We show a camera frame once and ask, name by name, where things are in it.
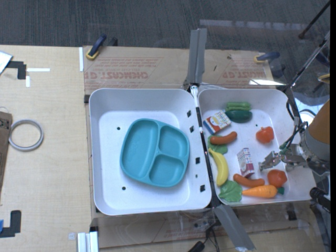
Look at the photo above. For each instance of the white tape roll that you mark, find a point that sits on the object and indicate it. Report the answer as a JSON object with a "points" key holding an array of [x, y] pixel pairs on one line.
{"points": [[12, 144]]}

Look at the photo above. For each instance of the green lettuce leaf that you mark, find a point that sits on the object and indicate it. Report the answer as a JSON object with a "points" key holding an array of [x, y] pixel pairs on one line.
{"points": [[231, 192], [219, 149]]}

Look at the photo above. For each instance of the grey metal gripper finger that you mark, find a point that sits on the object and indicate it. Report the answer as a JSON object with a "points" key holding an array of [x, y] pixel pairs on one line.
{"points": [[266, 165], [273, 155]]}

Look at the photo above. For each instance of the orange carrot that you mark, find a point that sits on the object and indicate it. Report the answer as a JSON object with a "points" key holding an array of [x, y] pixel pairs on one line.
{"points": [[261, 191]]}

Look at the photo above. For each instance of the dark green cucumber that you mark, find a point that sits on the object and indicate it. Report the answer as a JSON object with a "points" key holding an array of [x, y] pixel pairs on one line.
{"points": [[239, 116]]}

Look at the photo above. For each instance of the blue divided plate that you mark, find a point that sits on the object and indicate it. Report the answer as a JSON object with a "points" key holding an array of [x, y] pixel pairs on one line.
{"points": [[141, 146]]}

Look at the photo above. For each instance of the brown cardboard board red print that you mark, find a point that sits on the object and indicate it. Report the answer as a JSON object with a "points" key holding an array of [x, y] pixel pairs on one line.
{"points": [[147, 67]]}

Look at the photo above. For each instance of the thin black and white rod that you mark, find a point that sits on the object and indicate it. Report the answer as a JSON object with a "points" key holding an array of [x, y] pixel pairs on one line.
{"points": [[205, 151]]}

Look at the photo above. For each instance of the red and blue carton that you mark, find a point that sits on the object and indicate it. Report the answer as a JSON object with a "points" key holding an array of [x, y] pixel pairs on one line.
{"points": [[217, 122]]}

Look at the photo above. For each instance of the yellow banana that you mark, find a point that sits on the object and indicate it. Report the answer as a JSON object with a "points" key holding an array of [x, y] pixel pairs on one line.
{"points": [[222, 168]]}

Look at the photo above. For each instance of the pink and white carton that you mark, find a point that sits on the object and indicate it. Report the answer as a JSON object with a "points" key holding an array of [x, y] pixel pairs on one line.
{"points": [[245, 161]]}

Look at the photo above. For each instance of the white plastic tray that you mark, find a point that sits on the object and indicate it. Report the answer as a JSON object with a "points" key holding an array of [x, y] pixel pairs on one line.
{"points": [[273, 104], [110, 198]]}

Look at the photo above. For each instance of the orange-brown sausage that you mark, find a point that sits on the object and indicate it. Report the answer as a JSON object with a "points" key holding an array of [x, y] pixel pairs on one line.
{"points": [[223, 138], [248, 181]]}

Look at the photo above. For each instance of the light green bean pods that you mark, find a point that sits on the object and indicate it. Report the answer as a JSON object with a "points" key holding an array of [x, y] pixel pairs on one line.
{"points": [[238, 105]]}

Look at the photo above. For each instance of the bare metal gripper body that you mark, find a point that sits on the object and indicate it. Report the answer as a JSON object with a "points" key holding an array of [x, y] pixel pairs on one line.
{"points": [[294, 155]]}

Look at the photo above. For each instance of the black cylinder on white bracket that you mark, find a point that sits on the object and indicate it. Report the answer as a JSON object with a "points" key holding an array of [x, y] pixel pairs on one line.
{"points": [[319, 196]]}

